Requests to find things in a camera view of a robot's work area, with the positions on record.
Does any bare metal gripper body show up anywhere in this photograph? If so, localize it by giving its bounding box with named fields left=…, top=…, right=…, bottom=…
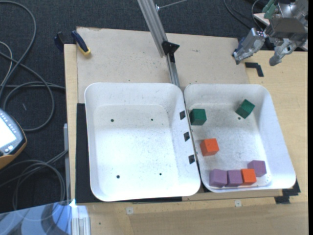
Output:
left=265, top=0, right=308, bottom=50

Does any green cube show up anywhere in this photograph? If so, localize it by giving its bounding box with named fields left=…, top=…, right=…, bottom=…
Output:
left=189, top=108, right=207, bottom=126
left=235, top=99, right=256, bottom=119

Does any white plastic tray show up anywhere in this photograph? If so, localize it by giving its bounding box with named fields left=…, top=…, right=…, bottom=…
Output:
left=183, top=83, right=297, bottom=194
left=84, top=82, right=202, bottom=203

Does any orange cube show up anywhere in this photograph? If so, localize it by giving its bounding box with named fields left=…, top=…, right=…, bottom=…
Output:
left=241, top=168, right=257, bottom=186
left=199, top=138, right=220, bottom=157

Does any purple cube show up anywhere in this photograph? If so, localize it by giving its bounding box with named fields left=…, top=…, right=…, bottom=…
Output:
left=226, top=169, right=244, bottom=188
left=246, top=160, right=267, bottom=178
left=208, top=168, right=229, bottom=188

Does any brown cardboard board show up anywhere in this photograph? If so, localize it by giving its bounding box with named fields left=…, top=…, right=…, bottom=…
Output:
left=76, top=26, right=283, bottom=202

